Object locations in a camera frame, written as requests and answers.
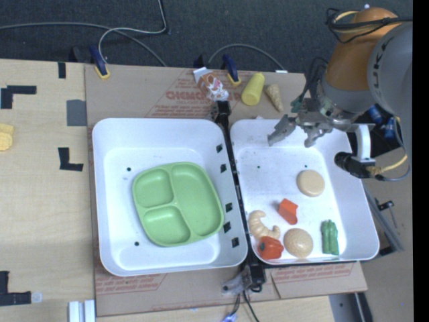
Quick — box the white and orange carton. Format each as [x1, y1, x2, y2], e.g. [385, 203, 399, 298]
[193, 66, 230, 103]

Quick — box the yellow corn cob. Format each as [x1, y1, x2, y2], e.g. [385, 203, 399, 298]
[0, 123, 15, 152]

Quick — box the red orange bell pepper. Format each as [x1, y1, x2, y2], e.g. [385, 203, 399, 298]
[257, 235, 285, 260]

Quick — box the thin black and white rod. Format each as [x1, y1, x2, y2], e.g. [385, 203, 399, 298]
[217, 119, 259, 297]

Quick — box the green divided plate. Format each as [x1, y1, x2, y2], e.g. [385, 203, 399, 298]
[131, 161, 225, 248]

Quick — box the orange carrot piece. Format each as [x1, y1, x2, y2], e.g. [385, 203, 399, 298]
[277, 198, 299, 225]

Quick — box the green asparagus bunch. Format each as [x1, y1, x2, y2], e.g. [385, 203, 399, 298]
[320, 219, 340, 256]

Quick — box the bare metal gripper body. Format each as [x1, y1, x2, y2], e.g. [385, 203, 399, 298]
[296, 97, 362, 138]

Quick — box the beige croissant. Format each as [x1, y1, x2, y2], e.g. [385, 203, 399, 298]
[247, 209, 282, 242]

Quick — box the beige bread roll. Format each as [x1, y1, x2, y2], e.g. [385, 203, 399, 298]
[283, 227, 314, 259]

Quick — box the black block with thin wires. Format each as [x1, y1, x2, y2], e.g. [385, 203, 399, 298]
[211, 100, 233, 124]
[247, 263, 267, 293]

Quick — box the yellow bottle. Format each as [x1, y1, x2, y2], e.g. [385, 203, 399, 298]
[241, 72, 265, 107]

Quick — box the beige round biscuit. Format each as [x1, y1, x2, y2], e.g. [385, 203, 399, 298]
[296, 169, 326, 198]

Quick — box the white plastic tray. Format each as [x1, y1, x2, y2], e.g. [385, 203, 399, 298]
[229, 118, 381, 266]
[92, 117, 249, 277]

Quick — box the beige ice cream cone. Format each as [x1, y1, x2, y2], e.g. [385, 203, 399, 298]
[264, 84, 284, 113]

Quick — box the brown cardboard board red print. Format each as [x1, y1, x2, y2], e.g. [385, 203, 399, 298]
[83, 64, 369, 317]

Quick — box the black cylinder on white bracket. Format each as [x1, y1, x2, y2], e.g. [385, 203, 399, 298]
[334, 123, 377, 180]

